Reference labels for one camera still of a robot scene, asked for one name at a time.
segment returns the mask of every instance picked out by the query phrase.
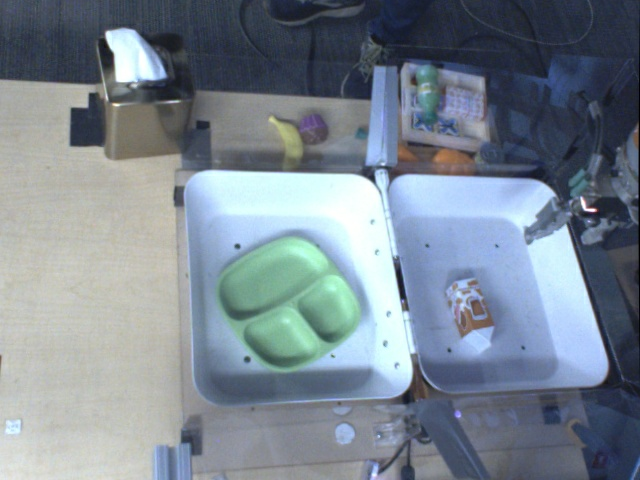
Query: shoe sole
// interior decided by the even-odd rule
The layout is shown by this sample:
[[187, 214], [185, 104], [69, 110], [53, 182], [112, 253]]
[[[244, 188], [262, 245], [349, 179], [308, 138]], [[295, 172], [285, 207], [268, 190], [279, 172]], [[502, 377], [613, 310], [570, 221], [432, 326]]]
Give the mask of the shoe sole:
[[[267, 6], [266, 0], [263, 3], [263, 6], [267, 14], [269, 14], [269, 8]], [[313, 20], [317, 20], [318, 18], [352, 18], [353, 16], [357, 16], [358, 14], [360, 14], [364, 9], [364, 6], [365, 6], [365, 3], [362, 2], [361, 4], [354, 5], [353, 7], [342, 7], [341, 9], [327, 9], [326, 11], [320, 11], [314, 14], [313, 16], [309, 16], [308, 18], [305, 18], [303, 20], [297, 20], [297, 21], [277, 20], [270, 14], [269, 14], [269, 17], [276, 23], [279, 23], [280, 25], [284, 25], [286, 27], [299, 27], [301, 25], [306, 25], [307, 23]]]

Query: white tissue paper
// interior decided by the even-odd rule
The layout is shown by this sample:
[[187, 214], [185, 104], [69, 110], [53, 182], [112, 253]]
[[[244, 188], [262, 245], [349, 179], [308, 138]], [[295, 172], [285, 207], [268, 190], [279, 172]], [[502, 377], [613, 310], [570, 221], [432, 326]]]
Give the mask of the white tissue paper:
[[167, 78], [158, 52], [135, 30], [107, 30], [105, 39], [113, 52], [116, 82], [151, 82]]

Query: green bottle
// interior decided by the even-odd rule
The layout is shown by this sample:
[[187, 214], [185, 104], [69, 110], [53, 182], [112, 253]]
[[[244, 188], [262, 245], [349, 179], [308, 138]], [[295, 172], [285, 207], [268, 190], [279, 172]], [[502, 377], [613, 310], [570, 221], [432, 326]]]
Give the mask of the green bottle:
[[422, 108], [422, 119], [426, 124], [438, 120], [440, 88], [438, 87], [438, 68], [430, 64], [419, 66], [416, 70], [418, 85], [418, 104]]

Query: white cable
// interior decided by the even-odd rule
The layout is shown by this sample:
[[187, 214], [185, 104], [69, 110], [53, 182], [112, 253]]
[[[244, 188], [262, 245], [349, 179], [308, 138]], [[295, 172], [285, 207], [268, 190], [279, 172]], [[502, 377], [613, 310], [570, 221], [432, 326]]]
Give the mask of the white cable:
[[536, 43], [536, 44], [540, 44], [540, 45], [543, 45], [543, 46], [570, 46], [570, 45], [577, 44], [580, 41], [582, 41], [585, 37], [587, 37], [589, 32], [591, 32], [591, 29], [593, 28], [593, 21], [594, 21], [593, 5], [591, 4], [591, 0], [586, 0], [586, 1], [587, 1], [587, 5], [589, 6], [589, 26], [587, 27], [587, 30], [578, 39], [576, 39], [574, 41], [563, 42], [563, 43], [552, 43], [552, 42], [547, 42], [547, 41], [538, 41], [537, 39], [532, 39], [530, 37], [524, 37], [524, 36], [519, 36], [517, 34], [512, 34], [511, 32], [507, 32], [506, 30], [503, 30], [501, 28], [494, 27], [490, 23], [487, 23], [486, 21], [483, 21], [480, 18], [478, 18], [475, 14], [473, 14], [469, 10], [469, 8], [467, 7], [467, 4], [464, 3], [464, 0], [460, 0], [460, 4], [462, 5], [462, 8], [465, 10], [465, 12], [469, 16], [471, 16], [471, 18], [476, 20], [478, 23], [481, 23], [482, 25], [484, 25], [485, 27], [490, 28], [491, 30], [495, 30], [496, 32], [499, 32], [501, 34], [505, 34], [505, 35], [507, 35], [509, 37], [513, 37], [514, 39], [519, 39], [521, 41], [527, 41], [528, 43]]

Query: person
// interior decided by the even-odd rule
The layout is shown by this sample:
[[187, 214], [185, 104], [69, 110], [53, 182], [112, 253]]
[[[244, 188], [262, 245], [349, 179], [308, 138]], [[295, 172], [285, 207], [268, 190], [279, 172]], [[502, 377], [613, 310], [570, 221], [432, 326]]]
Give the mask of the person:
[[[360, 59], [343, 81], [343, 89], [352, 72], [369, 82], [374, 66], [384, 64], [390, 46], [406, 42], [414, 25], [433, 0], [383, 0], [380, 13], [367, 25]], [[348, 18], [365, 7], [365, 0], [265, 0], [268, 15], [286, 26], [305, 25], [321, 17]]]

